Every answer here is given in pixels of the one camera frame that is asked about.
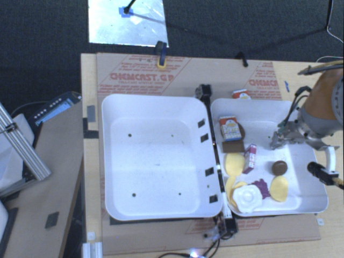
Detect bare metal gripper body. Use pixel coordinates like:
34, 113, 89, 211
283, 122, 333, 152

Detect brown doughnut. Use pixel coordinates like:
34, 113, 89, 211
271, 160, 289, 176

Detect pink carton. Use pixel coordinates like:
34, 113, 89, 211
242, 143, 257, 175

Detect white plastic tray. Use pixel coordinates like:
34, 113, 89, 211
210, 98, 329, 217
101, 93, 224, 221

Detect brown square biscuit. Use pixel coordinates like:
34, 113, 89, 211
221, 140, 246, 154

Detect purple grapes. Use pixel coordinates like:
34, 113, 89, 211
248, 178, 271, 200

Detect yellow oval crisp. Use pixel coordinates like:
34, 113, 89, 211
269, 175, 289, 203

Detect yellow round crisp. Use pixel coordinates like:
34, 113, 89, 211
224, 153, 246, 177

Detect orange and blue carton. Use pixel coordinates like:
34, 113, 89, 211
218, 114, 242, 142

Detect small orange and white carton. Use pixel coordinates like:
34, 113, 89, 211
232, 88, 252, 101

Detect thin black and white rod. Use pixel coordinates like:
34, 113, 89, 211
203, 95, 232, 226

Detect white fried egg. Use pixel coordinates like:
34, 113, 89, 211
232, 184, 263, 214

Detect yellow banana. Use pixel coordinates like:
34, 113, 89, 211
225, 175, 248, 208

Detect brown cardboard board red print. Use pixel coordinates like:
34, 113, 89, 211
96, 53, 322, 255

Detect black cylinder on white bracket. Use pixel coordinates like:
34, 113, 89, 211
306, 145, 341, 187

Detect black block with thin wires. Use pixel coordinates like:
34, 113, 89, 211
214, 216, 239, 239
195, 83, 213, 101

